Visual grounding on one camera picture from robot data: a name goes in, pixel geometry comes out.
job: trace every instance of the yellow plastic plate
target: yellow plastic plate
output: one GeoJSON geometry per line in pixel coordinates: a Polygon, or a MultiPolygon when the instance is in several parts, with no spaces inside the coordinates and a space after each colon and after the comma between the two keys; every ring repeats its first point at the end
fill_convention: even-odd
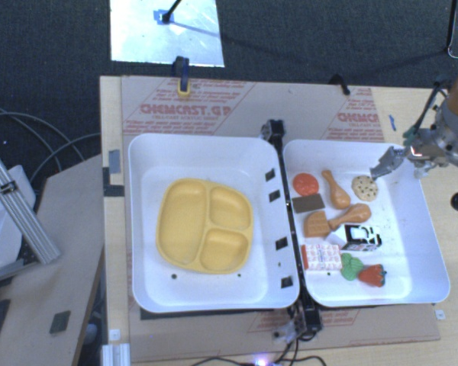
{"type": "Polygon", "coordinates": [[[173,182],[163,196],[156,247],[168,262],[208,274],[230,274],[247,260],[253,209],[239,191],[194,178],[173,182]]]}

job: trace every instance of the wooden table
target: wooden table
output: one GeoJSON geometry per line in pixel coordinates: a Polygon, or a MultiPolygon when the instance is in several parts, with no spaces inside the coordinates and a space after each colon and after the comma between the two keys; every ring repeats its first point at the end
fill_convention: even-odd
{"type": "Polygon", "coordinates": [[[103,268],[100,156],[47,180],[37,218],[61,256],[0,287],[10,300],[0,332],[0,365],[77,365],[103,268]],[[67,324],[50,333],[55,315],[67,324]]]}
{"type": "MultiPolygon", "coordinates": [[[[386,142],[402,143],[402,133],[417,119],[430,94],[428,89],[372,88],[373,98],[382,125],[386,142]],[[389,115],[395,119],[397,131],[393,131],[389,115]]],[[[109,167],[109,153],[122,148],[121,79],[101,79],[102,103],[102,148],[104,169],[109,167]]],[[[124,184],[123,170],[111,173],[112,186],[124,184]]],[[[438,321],[441,340],[433,342],[409,342],[394,345],[373,345],[355,348],[332,348],[299,352],[298,358],[313,354],[321,356],[328,365],[444,365],[458,364],[458,213],[450,207],[450,199],[458,192],[458,169],[449,166],[434,169],[422,180],[424,196],[431,212],[434,228],[450,276],[450,296],[436,310],[444,313],[445,319],[438,321]]],[[[105,197],[105,261],[107,277],[108,328],[113,329],[109,343],[129,343],[129,320],[127,318],[127,258],[125,236],[124,201],[112,193],[105,197]]],[[[237,361],[253,361],[251,355],[231,357],[237,361]]],[[[149,364],[190,365],[194,360],[157,361],[149,364]]],[[[314,365],[316,361],[299,364],[314,365]]]]}

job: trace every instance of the toy food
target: toy food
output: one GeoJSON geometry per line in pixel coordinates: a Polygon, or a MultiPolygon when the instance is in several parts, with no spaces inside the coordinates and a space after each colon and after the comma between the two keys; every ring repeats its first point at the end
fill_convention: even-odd
{"type": "Polygon", "coordinates": [[[372,216],[367,204],[354,204],[343,215],[329,221],[332,230],[336,230],[342,223],[364,223],[372,216]]]}
{"type": "Polygon", "coordinates": [[[329,183],[331,189],[331,202],[337,209],[346,209],[350,206],[351,198],[334,180],[333,174],[328,169],[322,172],[322,176],[329,183]]]}
{"type": "Polygon", "coordinates": [[[343,267],[338,246],[303,245],[301,251],[306,270],[332,271],[343,267]]]}
{"type": "Polygon", "coordinates": [[[386,273],[382,265],[372,265],[360,271],[358,279],[371,286],[382,287],[385,284],[386,273]]]}
{"type": "Polygon", "coordinates": [[[165,191],[156,247],[169,263],[207,274],[240,269],[253,241],[253,208],[239,191],[184,178],[165,191]]]}
{"type": "Polygon", "coordinates": [[[293,178],[293,188],[302,197],[317,194],[319,192],[319,182],[311,174],[301,173],[293,178]]]}
{"type": "Polygon", "coordinates": [[[355,177],[351,183],[351,188],[359,199],[367,202],[374,201],[379,191],[375,181],[367,175],[355,177]]]}
{"type": "Polygon", "coordinates": [[[330,231],[326,213],[322,210],[309,214],[304,220],[305,237],[325,237],[330,231]]]}
{"type": "Polygon", "coordinates": [[[352,281],[356,279],[356,276],[360,271],[363,270],[364,264],[358,258],[354,258],[349,253],[344,253],[341,255],[341,262],[343,268],[341,269],[341,274],[348,280],[352,281]]]}
{"type": "Polygon", "coordinates": [[[324,202],[320,194],[308,195],[307,197],[292,198],[293,210],[296,213],[304,213],[324,209],[324,202]]]}
{"type": "Polygon", "coordinates": [[[347,251],[373,252],[382,245],[378,226],[345,223],[337,233],[346,239],[345,245],[341,248],[347,251]]]}

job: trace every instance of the black clamp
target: black clamp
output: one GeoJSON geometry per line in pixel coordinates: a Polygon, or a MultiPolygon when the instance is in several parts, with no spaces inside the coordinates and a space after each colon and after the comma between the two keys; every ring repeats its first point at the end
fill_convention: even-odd
{"type": "Polygon", "coordinates": [[[190,95],[189,66],[190,60],[181,56],[177,56],[175,62],[171,65],[171,76],[180,77],[178,81],[179,96],[190,95]]]}

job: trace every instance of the aluminum rail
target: aluminum rail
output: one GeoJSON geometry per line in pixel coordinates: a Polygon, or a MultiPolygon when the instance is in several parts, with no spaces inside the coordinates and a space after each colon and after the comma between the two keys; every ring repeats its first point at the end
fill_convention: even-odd
{"type": "Polygon", "coordinates": [[[0,201],[10,217],[27,240],[40,263],[47,264],[61,255],[53,241],[49,239],[35,213],[27,204],[22,193],[15,186],[0,160],[0,201]]]}

